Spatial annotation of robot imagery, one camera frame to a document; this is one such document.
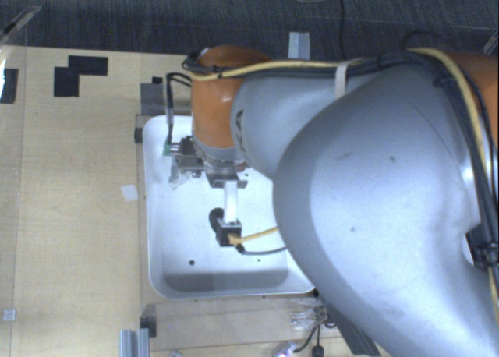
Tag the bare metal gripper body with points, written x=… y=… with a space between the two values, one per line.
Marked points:
x=191 y=156

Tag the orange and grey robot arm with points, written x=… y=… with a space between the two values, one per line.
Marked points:
x=374 y=176

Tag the white plastic tray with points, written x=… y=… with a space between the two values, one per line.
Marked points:
x=183 y=238

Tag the black cylinder on white bracket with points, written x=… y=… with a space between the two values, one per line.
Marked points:
x=228 y=232

